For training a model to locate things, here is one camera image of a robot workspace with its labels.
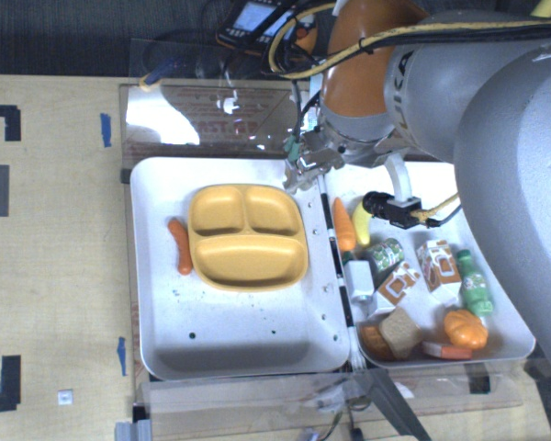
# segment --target wooden table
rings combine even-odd
[[[9,210],[0,217],[0,369],[2,356],[21,357],[20,404],[0,413],[0,440],[113,439],[115,423],[131,419],[136,388],[118,96],[130,82],[0,76],[0,105],[20,109],[22,132],[20,141],[5,141],[0,118],[0,165],[9,165]],[[72,404],[58,403],[60,390],[73,391]],[[522,372],[518,391],[521,406],[421,421],[433,439],[551,439],[534,382]],[[383,420],[362,428],[369,438],[396,435]],[[348,439],[346,430],[330,439]]]

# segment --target toy food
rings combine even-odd
[[[411,268],[407,262],[398,264],[374,292],[369,307],[371,315],[392,312],[420,277],[421,274]]]
[[[459,302],[461,276],[447,240],[429,240],[416,251],[431,295],[445,307]]]
[[[488,281],[469,250],[461,250],[457,254],[457,268],[463,279],[461,294],[467,309],[478,317],[491,315],[494,304],[489,297]]]
[[[390,237],[366,248],[363,255],[369,261],[377,287],[386,279],[395,264],[404,259],[404,250],[398,240]]]
[[[471,359],[472,357],[472,351],[469,348],[434,342],[422,342],[422,351],[429,356],[441,359]]]
[[[444,331],[455,346],[481,349],[488,342],[488,329],[470,311],[450,311],[444,317]]]
[[[359,326],[359,335],[365,350],[375,359],[380,361],[394,361],[396,358],[392,354],[388,342],[379,332],[377,325],[362,324]]]
[[[178,219],[171,219],[167,224],[169,232],[173,235],[179,253],[177,271],[180,275],[187,276],[192,272],[192,256],[188,242],[187,230]]]
[[[332,203],[332,221],[337,233],[339,250],[351,252],[357,246],[357,236],[351,217],[340,198],[335,198]]]
[[[422,341],[420,327],[401,307],[397,307],[379,324],[379,332],[396,359],[408,359],[412,348]]]

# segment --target small white label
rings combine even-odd
[[[59,390],[57,392],[57,402],[60,405],[71,405],[73,403],[73,390]]]

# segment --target white tray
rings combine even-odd
[[[241,183],[282,188],[284,163],[271,160],[150,158],[130,190],[139,289],[141,356],[159,379],[323,372],[344,364],[349,337],[316,186],[297,202],[309,270],[280,290],[236,292],[176,271],[167,222],[186,225],[202,187]]]
[[[451,197],[456,191],[454,168],[444,163],[406,163],[409,171],[412,194],[422,199],[422,207],[430,209]],[[375,169],[360,168],[346,165],[340,170],[333,170],[325,176],[325,185],[332,203],[335,197],[343,200],[350,211],[368,191],[393,193],[393,187],[388,171],[383,167]],[[535,345],[533,334],[523,318],[513,306],[506,292],[494,276],[484,255],[478,248],[463,210],[459,211],[449,222],[435,229],[416,226],[402,230],[390,225],[386,220],[372,219],[369,227],[372,244],[381,242],[388,237],[398,239],[404,248],[405,260],[419,273],[421,267],[416,257],[416,249],[427,240],[446,239],[452,252],[467,248],[475,257],[479,267],[486,275],[495,311],[482,320],[489,330],[489,340],[482,350],[474,351],[474,362],[493,360],[523,359],[529,356]],[[425,339],[448,343],[443,331],[445,307],[426,288],[424,278],[419,279],[407,296],[399,303],[410,317],[419,324]],[[362,305],[353,305],[355,324],[366,317]],[[376,317],[372,322],[379,322],[383,317]],[[415,350],[406,361],[377,361],[365,353],[368,359],[384,368],[422,367],[444,364],[461,364],[457,361],[445,361],[426,356],[420,350]]]

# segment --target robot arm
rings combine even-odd
[[[400,44],[408,25],[429,31]],[[369,50],[380,31],[387,44]],[[453,164],[470,229],[551,362],[551,20],[349,0],[329,52],[352,45],[324,73],[320,128],[288,157],[287,190],[344,164],[384,164],[392,132]]]

